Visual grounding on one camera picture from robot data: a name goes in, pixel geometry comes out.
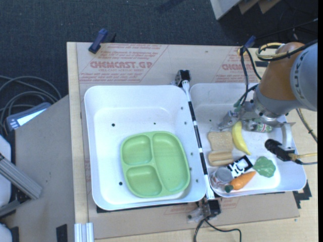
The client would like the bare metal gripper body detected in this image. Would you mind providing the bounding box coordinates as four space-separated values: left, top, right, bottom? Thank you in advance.
228 101 286 126

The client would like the white green red can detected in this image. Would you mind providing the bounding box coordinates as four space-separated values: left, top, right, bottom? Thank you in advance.
254 121 274 134

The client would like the yellow banana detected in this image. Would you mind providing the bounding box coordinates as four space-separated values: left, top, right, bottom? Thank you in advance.
231 120 252 156

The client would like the tan toast slice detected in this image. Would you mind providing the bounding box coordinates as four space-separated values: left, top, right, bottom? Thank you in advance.
207 131 234 152

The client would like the thin black and white rod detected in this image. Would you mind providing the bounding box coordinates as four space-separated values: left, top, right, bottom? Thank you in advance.
182 80 216 200

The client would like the tan hot dog bun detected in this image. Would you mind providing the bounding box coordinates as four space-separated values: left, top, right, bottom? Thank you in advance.
207 150 234 167

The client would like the black and white marker card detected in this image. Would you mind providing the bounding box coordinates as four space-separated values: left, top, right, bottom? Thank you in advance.
226 155 254 179

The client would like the green lettuce leaf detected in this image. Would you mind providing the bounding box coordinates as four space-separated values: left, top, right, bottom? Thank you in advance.
252 156 277 178

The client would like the silver topped can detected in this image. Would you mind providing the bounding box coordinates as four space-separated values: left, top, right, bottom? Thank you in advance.
210 166 234 189

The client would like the orange carrot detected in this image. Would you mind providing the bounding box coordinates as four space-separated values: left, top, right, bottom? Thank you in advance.
224 170 257 194

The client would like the white plastic tray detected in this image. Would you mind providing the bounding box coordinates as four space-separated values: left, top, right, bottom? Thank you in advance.
84 85 208 211
189 82 307 199

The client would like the green divided plate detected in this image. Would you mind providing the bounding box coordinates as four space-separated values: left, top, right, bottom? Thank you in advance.
120 131 191 199

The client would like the brown cardboard board red print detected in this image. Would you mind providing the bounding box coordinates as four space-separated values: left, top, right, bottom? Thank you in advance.
75 42 301 239

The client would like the black cylinder on white bracket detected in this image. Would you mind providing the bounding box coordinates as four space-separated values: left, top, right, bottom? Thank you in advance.
264 121 296 162

